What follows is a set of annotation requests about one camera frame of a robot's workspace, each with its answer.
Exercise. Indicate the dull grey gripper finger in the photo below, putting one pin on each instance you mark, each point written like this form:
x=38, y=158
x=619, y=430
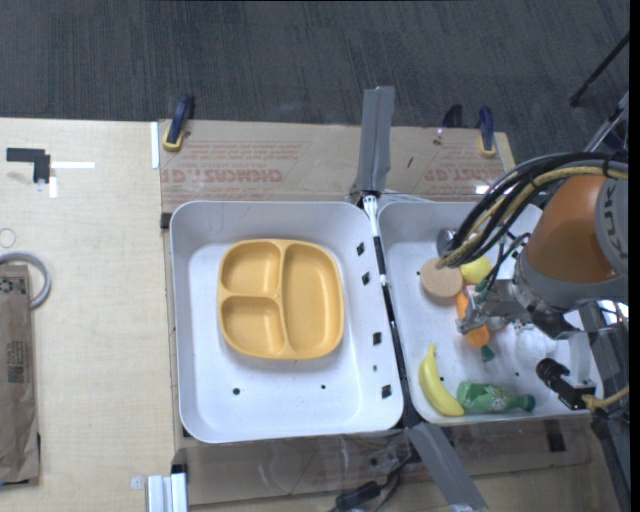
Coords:
x=469, y=321

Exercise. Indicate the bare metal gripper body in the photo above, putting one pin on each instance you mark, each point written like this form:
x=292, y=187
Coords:
x=505, y=302

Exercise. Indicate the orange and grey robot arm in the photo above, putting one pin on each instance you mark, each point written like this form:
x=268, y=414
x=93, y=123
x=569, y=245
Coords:
x=570, y=235

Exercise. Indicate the orange carrot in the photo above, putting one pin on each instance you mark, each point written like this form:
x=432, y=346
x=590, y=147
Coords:
x=477, y=337

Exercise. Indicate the white plastic tray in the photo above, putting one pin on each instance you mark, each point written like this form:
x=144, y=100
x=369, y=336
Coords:
x=280, y=400
x=430, y=320

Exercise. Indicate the yellow lemon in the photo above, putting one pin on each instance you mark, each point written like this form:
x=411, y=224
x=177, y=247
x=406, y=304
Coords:
x=475, y=270

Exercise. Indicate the tan round biscuit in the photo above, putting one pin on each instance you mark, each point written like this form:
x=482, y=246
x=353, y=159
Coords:
x=440, y=281

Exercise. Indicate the yellow banana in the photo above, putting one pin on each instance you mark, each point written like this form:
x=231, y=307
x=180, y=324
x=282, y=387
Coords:
x=435, y=390

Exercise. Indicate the green plastic bottle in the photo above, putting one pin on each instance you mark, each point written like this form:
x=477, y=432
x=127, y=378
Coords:
x=487, y=398

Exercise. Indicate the yellow divided plate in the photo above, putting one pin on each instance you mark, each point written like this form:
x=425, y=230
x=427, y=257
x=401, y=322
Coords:
x=310, y=300

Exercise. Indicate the brown cardboard board red print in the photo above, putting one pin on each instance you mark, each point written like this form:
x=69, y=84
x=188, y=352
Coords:
x=280, y=165

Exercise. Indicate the brown paper bag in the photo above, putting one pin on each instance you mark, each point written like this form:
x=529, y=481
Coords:
x=17, y=380

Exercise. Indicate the black cylinder on white bracket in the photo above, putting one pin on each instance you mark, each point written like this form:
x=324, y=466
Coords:
x=562, y=382

